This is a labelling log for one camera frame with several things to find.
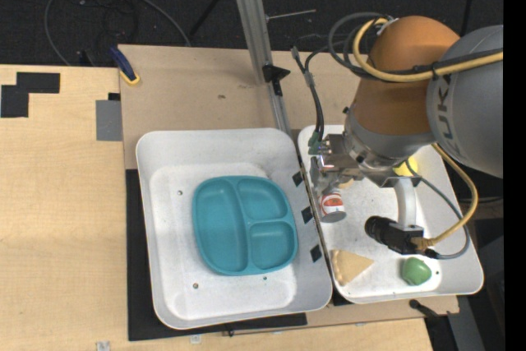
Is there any teal divided plate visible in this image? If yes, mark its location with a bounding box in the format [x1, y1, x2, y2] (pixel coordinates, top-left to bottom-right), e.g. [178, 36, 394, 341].
[191, 175, 300, 277]

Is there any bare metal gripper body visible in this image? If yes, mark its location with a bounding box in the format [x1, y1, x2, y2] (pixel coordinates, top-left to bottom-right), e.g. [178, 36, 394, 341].
[316, 133, 399, 187]

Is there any white and orange can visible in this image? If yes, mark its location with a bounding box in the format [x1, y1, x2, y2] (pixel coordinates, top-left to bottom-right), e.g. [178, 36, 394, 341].
[320, 190, 348, 224]

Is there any green apple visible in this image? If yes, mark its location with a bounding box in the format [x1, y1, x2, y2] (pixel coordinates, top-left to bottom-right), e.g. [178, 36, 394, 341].
[401, 256, 434, 287]

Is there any white plastic tray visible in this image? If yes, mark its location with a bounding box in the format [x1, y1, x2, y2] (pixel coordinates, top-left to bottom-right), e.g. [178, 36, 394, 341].
[135, 127, 334, 331]
[296, 123, 486, 306]

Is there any tan pizza slice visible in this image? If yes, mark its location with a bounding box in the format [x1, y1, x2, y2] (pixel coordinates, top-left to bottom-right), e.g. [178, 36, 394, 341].
[329, 248, 376, 286]

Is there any pale wood board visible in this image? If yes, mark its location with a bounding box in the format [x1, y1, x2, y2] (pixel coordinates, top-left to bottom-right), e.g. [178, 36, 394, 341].
[118, 44, 461, 338]

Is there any black cylinder on white bracket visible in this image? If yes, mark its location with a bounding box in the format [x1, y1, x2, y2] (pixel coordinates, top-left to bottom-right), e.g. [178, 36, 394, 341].
[364, 173, 426, 256]

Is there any yellow banana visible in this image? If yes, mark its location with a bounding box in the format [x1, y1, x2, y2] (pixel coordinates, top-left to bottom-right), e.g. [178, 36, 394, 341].
[392, 156, 420, 178]

